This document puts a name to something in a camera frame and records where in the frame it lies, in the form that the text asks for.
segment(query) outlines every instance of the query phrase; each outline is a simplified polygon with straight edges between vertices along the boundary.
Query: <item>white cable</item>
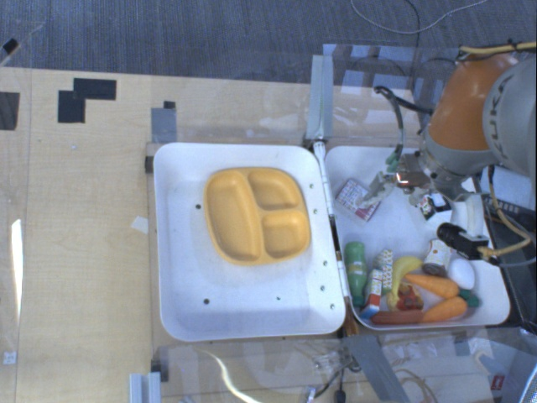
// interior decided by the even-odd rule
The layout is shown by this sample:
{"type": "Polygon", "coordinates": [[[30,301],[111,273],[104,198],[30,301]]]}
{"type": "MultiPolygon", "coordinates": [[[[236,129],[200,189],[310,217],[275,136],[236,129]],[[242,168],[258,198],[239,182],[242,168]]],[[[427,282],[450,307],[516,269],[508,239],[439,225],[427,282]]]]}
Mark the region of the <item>white cable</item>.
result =
{"type": "Polygon", "coordinates": [[[469,9],[469,8],[474,8],[480,4],[483,4],[483,3],[486,3],[488,2],[489,0],[481,0],[479,2],[476,2],[476,3],[472,3],[472,4],[468,4],[466,6],[462,6],[460,8],[455,8],[455,9],[452,9],[451,11],[449,12],[446,12],[444,13],[441,17],[439,17],[434,23],[432,24],[429,24],[427,25],[426,27],[422,28],[422,29],[417,29],[417,30],[412,30],[412,31],[403,31],[403,30],[396,30],[396,29],[391,29],[389,27],[385,27],[384,25],[382,24],[379,24],[379,23],[376,23],[375,21],[372,21],[371,19],[369,19],[368,17],[366,17],[363,13],[361,13],[357,8],[356,8],[356,5],[354,4],[354,0],[351,0],[351,6],[352,6],[352,9],[354,10],[354,12],[356,13],[356,15],[358,15],[360,18],[364,19],[365,21],[367,21],[368,23],[374,25],[375,27],[379,27],[380,29],[383,29],[383,30],[386,30],[386,31],[389,31],[390,33],[397,33],[397,34],[418,34],[418,33],[422,33],[428,29],[432,29],[435,25],[437,25],[440,21],[442,21],[444,18],[452,15],[453,13],[455,12],[459,12],[461,10],[464,10],[464,9],[469,9]]]}

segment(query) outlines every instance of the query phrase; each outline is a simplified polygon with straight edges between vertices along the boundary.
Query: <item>white sticker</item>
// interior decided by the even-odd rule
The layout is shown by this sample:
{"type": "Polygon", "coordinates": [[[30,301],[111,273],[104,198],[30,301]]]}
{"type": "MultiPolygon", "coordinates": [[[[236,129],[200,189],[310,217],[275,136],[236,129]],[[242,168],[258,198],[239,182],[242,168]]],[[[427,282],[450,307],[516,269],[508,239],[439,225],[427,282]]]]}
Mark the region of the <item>white sticker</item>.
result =
{"type": "Polygon", "coordinates": [[[135,230],[138,230],[139,232],[142,232],[143,234],[149,233],[149,220],[144,217],[135,217],[133,223],[131,224],[131,228],[134,228],[135,230]]]}
{"type": "Polygon", "coordinates": [[[4,363],[4,365],[16,364],[17,363],[17,352],[3,353],[3,363],[4,363]]]}

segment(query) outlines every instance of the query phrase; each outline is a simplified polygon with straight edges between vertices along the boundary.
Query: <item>green bottle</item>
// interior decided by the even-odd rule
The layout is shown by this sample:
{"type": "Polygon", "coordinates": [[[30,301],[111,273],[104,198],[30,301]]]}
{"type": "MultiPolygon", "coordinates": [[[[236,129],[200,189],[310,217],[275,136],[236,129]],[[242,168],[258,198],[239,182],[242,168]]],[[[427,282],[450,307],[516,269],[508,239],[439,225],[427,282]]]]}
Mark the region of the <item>green bottle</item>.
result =
{"type": "Polygon", "coordinates": [[[351,290],[352,304],[362,307],[364,303],[363,288],[368,282],[368,267],[366,265],[365,247],[361,242],[349,242],[345,245],[344,253],[347,280],[351,290]]]}

